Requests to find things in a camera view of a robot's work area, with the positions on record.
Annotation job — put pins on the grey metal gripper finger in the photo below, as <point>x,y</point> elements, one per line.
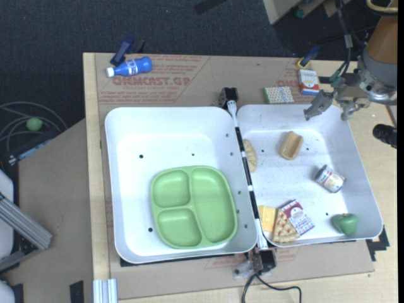
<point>348,109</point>
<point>318,104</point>

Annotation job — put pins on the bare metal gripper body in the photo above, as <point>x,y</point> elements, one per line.
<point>363,88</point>

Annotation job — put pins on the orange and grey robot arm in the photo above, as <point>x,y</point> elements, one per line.
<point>383,39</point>

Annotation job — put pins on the white and orange carton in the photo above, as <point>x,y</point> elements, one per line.
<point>308,81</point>

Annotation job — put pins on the green patterned box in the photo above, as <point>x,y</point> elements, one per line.
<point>279,95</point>

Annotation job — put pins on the tan hot dog bun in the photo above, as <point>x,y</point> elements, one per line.
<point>290,145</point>

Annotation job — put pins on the white and orange can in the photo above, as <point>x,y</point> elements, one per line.
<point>329,178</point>

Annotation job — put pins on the tan braided bread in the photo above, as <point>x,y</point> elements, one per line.
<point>251,156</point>

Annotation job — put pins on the white plastic tray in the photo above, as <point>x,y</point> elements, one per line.
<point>132,181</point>
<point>284,185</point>

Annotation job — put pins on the thin black and white rod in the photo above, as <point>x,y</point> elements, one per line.
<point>243,151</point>

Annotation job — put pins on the green bell pepper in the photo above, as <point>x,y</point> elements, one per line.
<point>345,223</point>

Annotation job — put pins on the red and white carton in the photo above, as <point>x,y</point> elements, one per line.
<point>298,218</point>

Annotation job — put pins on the yellow cheese slice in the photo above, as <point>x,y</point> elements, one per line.
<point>267,218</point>

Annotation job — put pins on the brown cardboard board red print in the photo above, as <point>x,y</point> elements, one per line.
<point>195,74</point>

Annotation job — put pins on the pizza slice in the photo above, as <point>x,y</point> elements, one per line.
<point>284,229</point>

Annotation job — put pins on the green divided plate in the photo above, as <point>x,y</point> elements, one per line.
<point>208,194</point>

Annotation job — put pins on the blue bottle white cap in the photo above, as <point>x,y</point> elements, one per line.
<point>132,67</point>

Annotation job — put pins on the green ball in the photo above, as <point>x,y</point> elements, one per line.
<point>34,124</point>

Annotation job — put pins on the black cylinder on white bracket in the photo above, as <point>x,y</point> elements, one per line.
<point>385,134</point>

